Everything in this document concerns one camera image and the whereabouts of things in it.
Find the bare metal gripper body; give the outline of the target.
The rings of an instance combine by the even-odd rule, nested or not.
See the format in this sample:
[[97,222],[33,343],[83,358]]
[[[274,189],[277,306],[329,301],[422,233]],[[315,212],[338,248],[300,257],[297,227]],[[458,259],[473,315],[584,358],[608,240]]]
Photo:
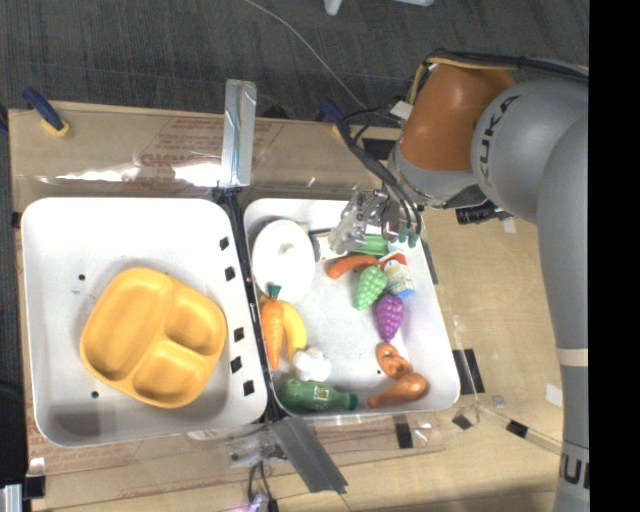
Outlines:
[[374,226],[383,236],[398,236],[400,220],[400,203],[387,191],[359,190],[341,213],[341,229],[351,236],[361,236]]

